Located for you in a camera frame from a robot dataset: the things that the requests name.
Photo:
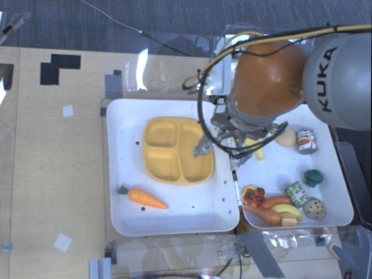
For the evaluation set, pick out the green and white can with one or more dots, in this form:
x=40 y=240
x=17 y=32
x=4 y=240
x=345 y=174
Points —
x=297 y=195

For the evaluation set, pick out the small beige bread piece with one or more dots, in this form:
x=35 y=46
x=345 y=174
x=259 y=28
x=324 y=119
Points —
x=289 y=221

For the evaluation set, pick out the orange sausage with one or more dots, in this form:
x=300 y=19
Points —
x=274 y=201

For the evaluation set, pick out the thin black and white rod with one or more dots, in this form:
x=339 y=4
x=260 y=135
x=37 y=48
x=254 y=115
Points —
x=237 y=190

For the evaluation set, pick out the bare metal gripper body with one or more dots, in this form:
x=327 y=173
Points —
x=225 y=122

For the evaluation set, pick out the white plastic tray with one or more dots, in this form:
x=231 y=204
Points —
x=174 y=214
x=279 y=170

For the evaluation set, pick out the orange and white can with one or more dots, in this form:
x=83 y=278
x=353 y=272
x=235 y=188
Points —
x=306 y=141

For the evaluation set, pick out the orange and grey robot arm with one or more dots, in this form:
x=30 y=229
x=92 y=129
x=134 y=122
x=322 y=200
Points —
x=270 y=77

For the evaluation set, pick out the pizza slice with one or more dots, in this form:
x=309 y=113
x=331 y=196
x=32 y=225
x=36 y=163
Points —
x=253 y=195

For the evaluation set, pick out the orange brown drumstick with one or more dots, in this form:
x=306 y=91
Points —
x=266 y=215

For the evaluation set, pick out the beige chocolate chip biscuit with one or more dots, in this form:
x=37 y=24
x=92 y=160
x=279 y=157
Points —
x=314 y=208

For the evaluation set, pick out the yellow divided plate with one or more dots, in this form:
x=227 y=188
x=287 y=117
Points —
x=162 y=155

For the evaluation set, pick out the orange carrot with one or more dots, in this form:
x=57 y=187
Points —
x=142 y=198

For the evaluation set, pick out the beige bread bun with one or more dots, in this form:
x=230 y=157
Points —
x=287 y=138

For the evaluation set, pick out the green broccoli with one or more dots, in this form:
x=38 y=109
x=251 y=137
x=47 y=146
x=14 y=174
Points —
x=314 y=177

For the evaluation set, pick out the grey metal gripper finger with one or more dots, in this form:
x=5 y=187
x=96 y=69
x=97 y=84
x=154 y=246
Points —
x=242 y=153
x=205 y=147

